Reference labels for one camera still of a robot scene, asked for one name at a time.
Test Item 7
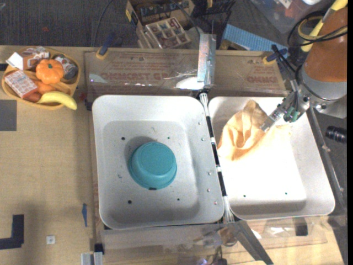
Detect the teal bowl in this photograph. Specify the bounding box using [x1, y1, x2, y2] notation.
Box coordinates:
[127, 141, 178, 191]

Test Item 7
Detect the black cylinder on white bracket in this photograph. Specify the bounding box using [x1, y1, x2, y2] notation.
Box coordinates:
[325, 125, 347, 144]

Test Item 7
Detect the yellow banana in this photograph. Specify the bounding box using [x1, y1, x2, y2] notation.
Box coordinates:
[36, 91, 78, 111]

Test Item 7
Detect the white plastic tray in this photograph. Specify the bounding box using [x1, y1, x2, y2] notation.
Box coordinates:
[91, 94, 226, 230]
[207, 96, 336, 221]

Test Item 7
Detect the orange carrot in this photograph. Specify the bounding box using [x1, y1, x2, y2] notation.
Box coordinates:
[35, 79, 57, 95]

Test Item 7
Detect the small printed can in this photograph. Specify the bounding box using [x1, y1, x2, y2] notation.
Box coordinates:
[53, 54, 79, 81]

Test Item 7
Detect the white and orange carton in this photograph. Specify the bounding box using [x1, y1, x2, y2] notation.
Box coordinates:
[5, 46, 51, 71]

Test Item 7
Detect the orange toy pumpkin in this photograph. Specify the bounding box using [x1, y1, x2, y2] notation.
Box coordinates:
[35, 59, 65, 86]

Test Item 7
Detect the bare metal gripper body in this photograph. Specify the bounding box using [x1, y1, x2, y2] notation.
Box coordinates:
[269, 94, 312, 124]

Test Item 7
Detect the orange divided plate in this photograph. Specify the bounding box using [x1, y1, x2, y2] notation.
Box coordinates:
[1, 46, 82, 111]

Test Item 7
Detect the brown cardboard board red print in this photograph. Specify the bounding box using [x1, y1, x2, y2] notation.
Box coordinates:
[83, 48, 329, 248]

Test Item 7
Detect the pink and white packet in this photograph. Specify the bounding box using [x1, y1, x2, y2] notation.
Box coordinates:
[3, 70, 39, 99]

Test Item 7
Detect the orange cloth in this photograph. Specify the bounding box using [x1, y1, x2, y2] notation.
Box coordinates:
[216, 99, 291, 162]

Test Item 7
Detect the red-orange toy sausage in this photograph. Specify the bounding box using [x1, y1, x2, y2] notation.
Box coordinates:
[24, 92, 42, 103]

